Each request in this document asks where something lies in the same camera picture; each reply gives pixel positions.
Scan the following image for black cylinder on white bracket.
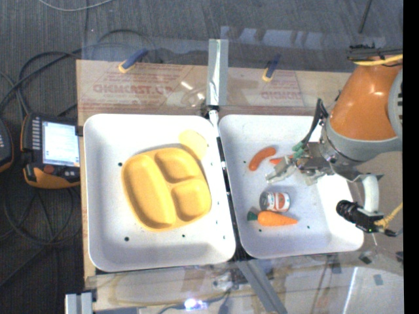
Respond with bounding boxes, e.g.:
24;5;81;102
335;173;386;234

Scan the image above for yellow divided plate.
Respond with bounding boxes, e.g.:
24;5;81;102
121;147;213;232

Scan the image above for white plastic tray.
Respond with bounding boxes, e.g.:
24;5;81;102
82;113;237;273
217;114;365;260

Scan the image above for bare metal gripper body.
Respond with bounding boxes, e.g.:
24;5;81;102
293;141;337;186

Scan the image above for small red and white can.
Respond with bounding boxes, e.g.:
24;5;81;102
259;190;291;213

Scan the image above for orange sausage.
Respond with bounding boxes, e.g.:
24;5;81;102
248;146;278;172

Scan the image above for pale yellow round slice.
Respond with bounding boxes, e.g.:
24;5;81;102
177;129;209;160

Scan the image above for brown cardboard board red print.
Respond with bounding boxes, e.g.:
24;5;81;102
75;59;365;311

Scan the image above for orange carrot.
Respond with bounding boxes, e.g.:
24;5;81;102
246;210;299;228

